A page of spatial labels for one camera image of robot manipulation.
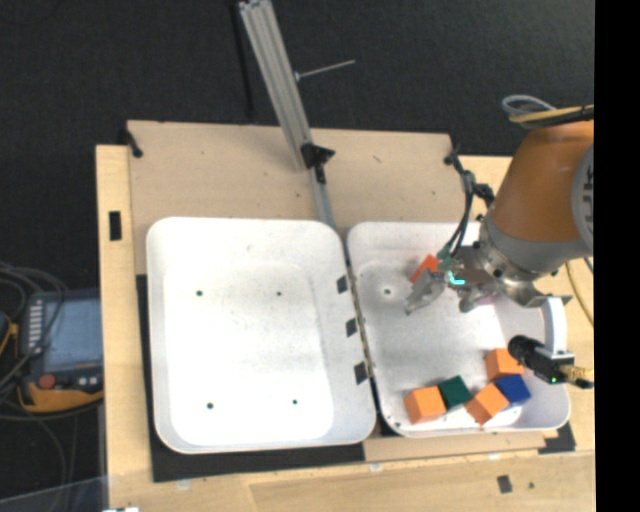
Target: white tray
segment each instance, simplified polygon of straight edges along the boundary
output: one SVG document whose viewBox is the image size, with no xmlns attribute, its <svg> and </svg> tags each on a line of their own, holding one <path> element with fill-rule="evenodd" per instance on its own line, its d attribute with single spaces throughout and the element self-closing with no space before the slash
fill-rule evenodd
<svg viewBox="0 0 640 512">
<path fill-rule="evenodd" d="M 516 334 L 544 339 L 539 309 L 524 309 L 501 297 L 492 305 L 460 313 L 458 297 L 446 289 L 440 298 L 407 316 L 403 299 L 410 276 L 424 257 L 451 237 L 454 223 L 366 222 L 349 232 L 347 246 L 381 412 L 398 434 L 428 437 L 481 430 L 544 430 L 562 426 L 570 404 L 564 384 L 549 385 L 529 370 L 524 380 L 532 397 L 494 416 L 480 427 L 462 406 L 441 418 L 412 425 L 404 396 L 460 375 L 471 393 L 487 383 L 484 355 L 506 347 Z M 470 223 L 465 244 L 478 236 Z"/>
<path fill-rule="evenodd" d="M 316 221 L 172 217 L 147 235 L 155 425 L 182 453 L 357 443 L 375 424 L 343 245 Z"/>
</svg>

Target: red button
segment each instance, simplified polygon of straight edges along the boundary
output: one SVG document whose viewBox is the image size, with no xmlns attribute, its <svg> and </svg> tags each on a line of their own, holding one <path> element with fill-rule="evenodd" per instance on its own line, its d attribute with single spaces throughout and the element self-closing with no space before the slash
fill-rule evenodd
<svg viewBox="0 0 640 512">
<path fill-rule="evenodd" d="M 51 373 L 45 373 L 40 380 L 38 380 L 38 384 L 42 389 L 53 389 L 56 385 L 56 377 Z"/>
</svg>

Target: blue block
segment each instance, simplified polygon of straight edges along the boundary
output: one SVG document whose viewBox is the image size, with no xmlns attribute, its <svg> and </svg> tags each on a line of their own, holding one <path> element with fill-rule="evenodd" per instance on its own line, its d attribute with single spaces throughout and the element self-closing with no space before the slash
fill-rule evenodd
<svg viewBox="0 0 640 512">
<path fill-rule="evenodd" d="M 531 393 L 524 383 L 522 375 L 507 375 L 496 379 L 495 385 L 498 386 L 500 392 L 509 400 L 510 405 L 520 405 L 529 398 Z"/>
</svg>

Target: dark green block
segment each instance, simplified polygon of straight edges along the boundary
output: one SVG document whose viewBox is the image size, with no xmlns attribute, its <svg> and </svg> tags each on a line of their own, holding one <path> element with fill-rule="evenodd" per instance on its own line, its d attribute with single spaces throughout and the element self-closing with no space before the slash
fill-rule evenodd
<svg viewBox="0 0 640 512">
<path fill-rule="evenodd" d="M 438 389 L 440 390 L 440 394 L 442 395 L 442 399 L 444 400 L 447 410 L 455 407 L 456 405 L 468 402 L 473 398 L 460 375 L 456 375 L 455 377 L 441 382 L 438 384 Z"/>
</svg>

